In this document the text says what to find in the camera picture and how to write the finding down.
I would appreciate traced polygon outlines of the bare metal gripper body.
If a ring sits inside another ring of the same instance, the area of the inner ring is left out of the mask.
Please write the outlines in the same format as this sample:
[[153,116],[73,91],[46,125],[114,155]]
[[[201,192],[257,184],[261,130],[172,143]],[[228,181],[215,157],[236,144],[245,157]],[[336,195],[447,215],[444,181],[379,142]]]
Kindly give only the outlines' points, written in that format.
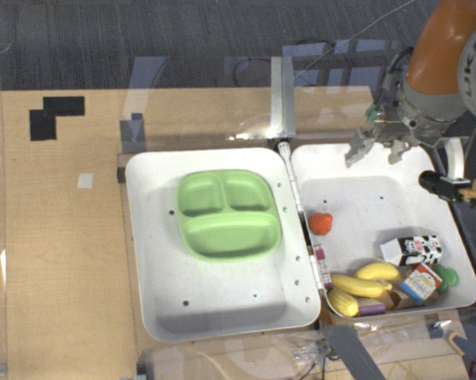
[[421,117],[404,96],[376,100],[369,108],[371,137],[385,147],[415,147],[422,143]]

